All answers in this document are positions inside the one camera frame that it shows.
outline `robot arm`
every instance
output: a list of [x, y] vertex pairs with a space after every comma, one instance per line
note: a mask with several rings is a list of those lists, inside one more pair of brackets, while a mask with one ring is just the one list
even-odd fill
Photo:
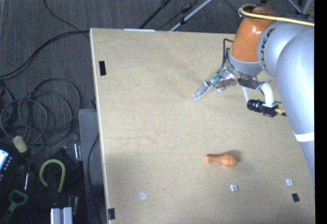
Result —
[[[273, 13], [265, 8], [250, 7], [254, 14]], [[253, 79], [262, 70], [276, 79], [285, 113], [307, 160], [315, 187], [313, 25], [269, 18], [243, 19], [220, 69], [211, 81], [200, 86], [193, 98], [197, 101], [211, 88], [219, 93], [228, 85], [260, 88], [266, 102], [249, 100], [247, 106], [274, 117], [278, 114], [278, 104], [270, 97], [269, 85]]]

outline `table top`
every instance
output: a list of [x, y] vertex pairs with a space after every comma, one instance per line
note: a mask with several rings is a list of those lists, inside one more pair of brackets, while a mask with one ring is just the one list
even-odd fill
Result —
[[[108, 222], [314, 223], [309, 169], [287, 117], [248, 110], [239, 85], [192, 98], [233, 37], [91, 29]], [[228, 151], [234, 167], [204, 161]]]

